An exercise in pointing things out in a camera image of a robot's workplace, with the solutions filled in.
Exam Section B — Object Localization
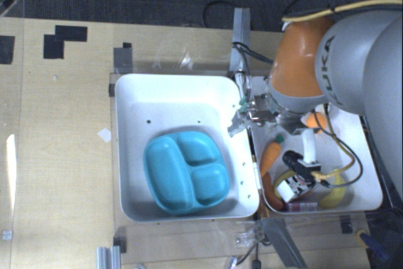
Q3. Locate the white plastic tray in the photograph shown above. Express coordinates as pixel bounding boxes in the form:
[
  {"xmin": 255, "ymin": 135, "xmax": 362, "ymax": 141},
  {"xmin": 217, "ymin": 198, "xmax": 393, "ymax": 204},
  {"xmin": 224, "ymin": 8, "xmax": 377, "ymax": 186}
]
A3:
[
  {"xmin": 113, "ymin": 72, "xmax": 261, "ymax": 223},
  {"xmin": 248, "ymin": 74, "xmax": 385, "ymax": 215}
]

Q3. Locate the orange carrot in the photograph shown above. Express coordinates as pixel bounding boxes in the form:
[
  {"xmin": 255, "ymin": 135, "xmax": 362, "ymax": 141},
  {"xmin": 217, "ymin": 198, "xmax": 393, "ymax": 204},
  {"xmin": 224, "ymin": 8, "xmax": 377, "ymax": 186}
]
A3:
[{"xmin": 259, "ymin": 134, "xmax": 286, "ymax": 179}]

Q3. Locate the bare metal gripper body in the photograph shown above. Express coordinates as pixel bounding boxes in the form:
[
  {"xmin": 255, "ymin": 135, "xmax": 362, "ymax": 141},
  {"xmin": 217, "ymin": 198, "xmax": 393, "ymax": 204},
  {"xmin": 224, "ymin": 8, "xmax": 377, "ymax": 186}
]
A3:
[{"xmin": 247, "ymin": 94, "xmax": 305, "ymax": 136}]

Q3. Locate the yellow banana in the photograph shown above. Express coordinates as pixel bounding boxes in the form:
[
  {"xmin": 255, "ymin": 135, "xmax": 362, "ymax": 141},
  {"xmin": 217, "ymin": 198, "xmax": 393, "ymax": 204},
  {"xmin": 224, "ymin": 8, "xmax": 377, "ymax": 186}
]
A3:
[{"xmin": 318, "ymin": 169, "xmax": 348, "ymax": 209}]

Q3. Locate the blue divided plate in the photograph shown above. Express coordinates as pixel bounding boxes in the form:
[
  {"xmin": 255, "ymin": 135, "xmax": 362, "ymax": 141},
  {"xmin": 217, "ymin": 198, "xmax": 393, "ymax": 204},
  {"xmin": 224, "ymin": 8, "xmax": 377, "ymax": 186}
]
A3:
[{"xmin": 142, "ymin": 130, "xmax": 231, "ymax": 215}]

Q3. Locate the brown sausage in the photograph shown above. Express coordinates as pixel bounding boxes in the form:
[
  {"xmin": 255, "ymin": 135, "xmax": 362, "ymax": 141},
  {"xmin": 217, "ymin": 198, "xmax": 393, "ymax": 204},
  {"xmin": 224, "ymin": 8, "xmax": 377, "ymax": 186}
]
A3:
[{"xmin": 261, "ymin": 172, "xmax": 285, "ymax": 211}]

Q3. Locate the orange ball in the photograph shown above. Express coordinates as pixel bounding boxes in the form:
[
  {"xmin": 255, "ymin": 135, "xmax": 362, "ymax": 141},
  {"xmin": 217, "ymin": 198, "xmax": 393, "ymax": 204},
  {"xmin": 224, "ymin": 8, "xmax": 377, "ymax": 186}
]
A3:
[{"xmin": 304, "ymin": 111, "xmax": 327, "ymax": 134}]

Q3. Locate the yellow ring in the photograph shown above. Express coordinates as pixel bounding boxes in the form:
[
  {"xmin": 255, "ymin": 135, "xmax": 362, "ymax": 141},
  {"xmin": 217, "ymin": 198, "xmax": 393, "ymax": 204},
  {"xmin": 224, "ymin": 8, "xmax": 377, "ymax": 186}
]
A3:
[{"xmin": 272, "ymin": 170, "xmax": 296, "ymax": 197}]

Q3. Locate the white and black carton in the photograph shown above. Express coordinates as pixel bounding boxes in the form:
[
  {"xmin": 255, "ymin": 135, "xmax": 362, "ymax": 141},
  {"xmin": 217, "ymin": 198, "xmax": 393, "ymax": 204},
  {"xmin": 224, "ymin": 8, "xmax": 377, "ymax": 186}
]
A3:
[{"xmin": 276, "ymin": 175, "xmax": 317, "ymax": 203}]

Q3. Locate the black cylinder on white bracket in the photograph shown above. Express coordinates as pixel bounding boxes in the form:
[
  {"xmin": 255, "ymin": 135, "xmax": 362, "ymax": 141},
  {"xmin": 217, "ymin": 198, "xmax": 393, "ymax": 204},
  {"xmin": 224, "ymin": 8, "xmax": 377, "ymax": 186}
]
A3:
[{"xmin": 281, "ymin": 128, "xmax": 322, "ymax": 187}]

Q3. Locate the pale wood board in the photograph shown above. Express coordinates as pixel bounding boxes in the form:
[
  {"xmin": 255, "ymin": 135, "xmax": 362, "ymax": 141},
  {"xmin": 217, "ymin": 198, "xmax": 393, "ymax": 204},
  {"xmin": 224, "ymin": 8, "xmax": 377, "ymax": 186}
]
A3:
[{"xmin": 0, "ymin": 16, "xmax": 374, "ymax": 269}]

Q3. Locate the red packet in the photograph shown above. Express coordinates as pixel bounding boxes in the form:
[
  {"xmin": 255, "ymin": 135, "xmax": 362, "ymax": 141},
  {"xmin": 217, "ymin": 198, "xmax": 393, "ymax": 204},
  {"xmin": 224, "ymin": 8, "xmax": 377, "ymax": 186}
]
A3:
[{"xmin": 284, "ymin": 201, "xmax": 319, "ymax": 212}]

